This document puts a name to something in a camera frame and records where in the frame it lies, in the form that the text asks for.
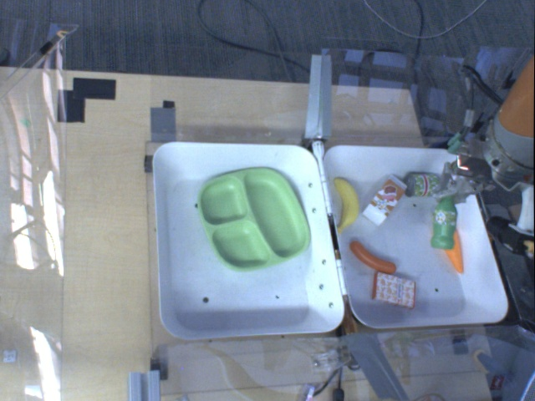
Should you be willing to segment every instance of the gray floor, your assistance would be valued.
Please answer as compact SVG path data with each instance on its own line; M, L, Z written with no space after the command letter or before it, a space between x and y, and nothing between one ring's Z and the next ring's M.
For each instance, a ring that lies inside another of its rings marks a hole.
M11 64L43 42L50 24L73 23L67 67L110 72L285 80L279 58L232 48L206 34L200 0L0 0L0 42ZM285 55L307 65L322 48L395 49L413 53L416 41L392 31L362 0L251 0L277 29ZM440 32L482 0L419 0L424 34ZM393 24L418 33L411 0L369 0ZM490 0L452 32L422 40L420 54L461 57L474 47L533 49L535 0ZM258 13L238 0L210 0L206 22L225 37L274 51ZM294 80L308 75L291 67Z

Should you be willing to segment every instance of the table surface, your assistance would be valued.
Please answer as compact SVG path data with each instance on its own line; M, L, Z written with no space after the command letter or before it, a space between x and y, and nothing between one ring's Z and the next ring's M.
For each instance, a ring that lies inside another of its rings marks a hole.
M62 397L77 401L126 399L128 373L147 371L154 349L151 296L154 298L157 292L150 283L150 260L156 257L149 243L150 204L144 172L150 109L161 107L164 100L175 102L179 140L298 142L306 117L308 86L69 71L63 76L67 90L75 77L114 79L117 83L114 100L86 99L85 122L66 124L64 128ZM333 93L333 117L338 121L334 124L333 144L355 132L361 144L421 145L408 93L350 87L334 87ZM28 282L25 275L16 272L1 278L0 298L5 310L16 285ZM48 286L46 277L36 281L13 301L21 302L26 297L31 309L28 314L44 325L52 325L47 319L58 315L58 305L50 305L48 310L46 302L36 303L34 299L60 288ZM277 345L277 338L270 340L265 343ZM217 370L206 368L214 361L219 364ZM202 390L208 373L221 374L223 383L210 393L190 393L191 400L274 399L273 391L277 391L277 399L294 400L302 390L303 382L297 381L270 389L255 388L261 385L255 385L242 369L233 368L230 361L214 353L210 360L199 360L196 366L190 387ZM6 399L19 399L21 383L16 378L21 378L20 373L7 368L7 364L0 367L0 379L13 389L6 392ZM467 368L451 378L456 384L451 385L450 380L445 391L455 388L460 394L464 388L471 388L472 393L479 391L474 399L488 398L483 374ZM347 388L352 388L348 399L375 399L361 372L344 376L344 381ZM413 377L409 387L416 397L425 392L426 385L429 379ZM242 389L225 392L232 387ZM326 391L323 396L329 399L330 393ZM177 397L175 393L164 399Z

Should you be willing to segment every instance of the carrot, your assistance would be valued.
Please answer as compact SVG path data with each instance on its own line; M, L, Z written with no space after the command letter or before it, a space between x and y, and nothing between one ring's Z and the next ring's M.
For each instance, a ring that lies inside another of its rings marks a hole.
M464 272L464 266L462 263L462 250L461 250L461 238L459 237L459 232L455 231L453 234L454 245L450 250L444 250L453 264L453 267L459 273Z

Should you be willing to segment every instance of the banana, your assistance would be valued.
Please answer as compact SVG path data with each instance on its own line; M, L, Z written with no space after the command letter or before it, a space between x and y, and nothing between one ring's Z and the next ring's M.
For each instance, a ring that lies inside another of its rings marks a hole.
M342 233L359 215L359 197L353 186L344 178L335 178L334 187L342 198L342 216L337 225L338 232Z

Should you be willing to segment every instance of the sausage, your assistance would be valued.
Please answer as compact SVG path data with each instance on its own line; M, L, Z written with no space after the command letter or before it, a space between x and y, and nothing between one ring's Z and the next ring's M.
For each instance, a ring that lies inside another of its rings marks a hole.
M395 264L391 261L381 260L369 252L360 242L353 241L349 244L349 249L366 266L372 267L376 271L392 274L395 272Z

